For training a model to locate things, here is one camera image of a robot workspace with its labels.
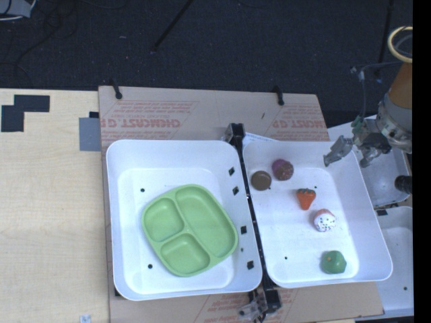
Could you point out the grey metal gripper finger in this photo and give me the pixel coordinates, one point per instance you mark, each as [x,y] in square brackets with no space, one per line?
[338,150]
[370,156]

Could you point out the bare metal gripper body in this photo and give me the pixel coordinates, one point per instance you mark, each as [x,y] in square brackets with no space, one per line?
[373,136]

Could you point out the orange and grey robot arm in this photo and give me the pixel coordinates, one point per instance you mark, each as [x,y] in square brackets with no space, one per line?
[402,86]

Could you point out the purple and brown cupcake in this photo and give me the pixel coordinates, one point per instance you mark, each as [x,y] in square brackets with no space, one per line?
[283,170]

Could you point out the orange strawberry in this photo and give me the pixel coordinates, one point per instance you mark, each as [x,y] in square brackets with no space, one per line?
[305,198]

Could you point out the white and pink cupcake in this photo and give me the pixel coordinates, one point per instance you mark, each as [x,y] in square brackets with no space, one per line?
[324,221]

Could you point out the brown round biscuit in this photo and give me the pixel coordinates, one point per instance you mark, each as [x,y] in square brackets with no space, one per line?
[261,180]

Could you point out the thin black rod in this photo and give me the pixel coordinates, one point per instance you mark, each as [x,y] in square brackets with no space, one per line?
[250,197]

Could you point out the white plastic tray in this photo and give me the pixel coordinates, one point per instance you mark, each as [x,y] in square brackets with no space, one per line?
[293,241]
[134,160]

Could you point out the green round toy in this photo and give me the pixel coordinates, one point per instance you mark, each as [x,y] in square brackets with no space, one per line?
[333,262]

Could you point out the brown cardboard board red print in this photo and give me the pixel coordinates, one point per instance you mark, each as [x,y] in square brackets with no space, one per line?
[202,116]

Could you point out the green divided plate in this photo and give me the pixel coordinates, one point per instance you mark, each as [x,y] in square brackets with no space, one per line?
[198,220]

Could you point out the black cylinder on white bracket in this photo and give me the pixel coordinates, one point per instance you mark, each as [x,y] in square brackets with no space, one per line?
[404,184]

